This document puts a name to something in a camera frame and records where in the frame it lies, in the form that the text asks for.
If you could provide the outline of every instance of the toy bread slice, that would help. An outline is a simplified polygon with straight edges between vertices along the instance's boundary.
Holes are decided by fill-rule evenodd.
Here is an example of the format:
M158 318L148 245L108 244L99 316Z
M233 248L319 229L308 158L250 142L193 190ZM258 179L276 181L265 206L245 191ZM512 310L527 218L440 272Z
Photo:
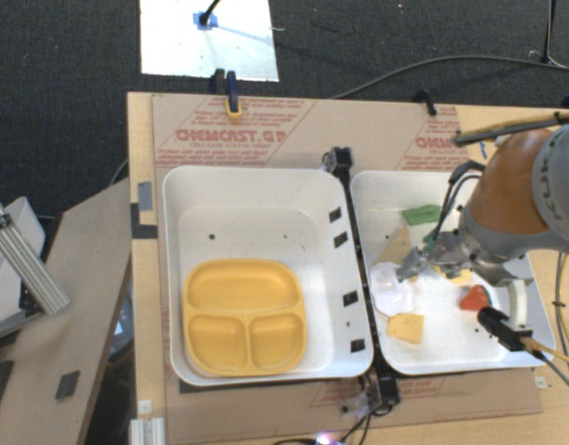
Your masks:
M400 313L387 322L387 335L418 345L423 337L424 317L414 313Z

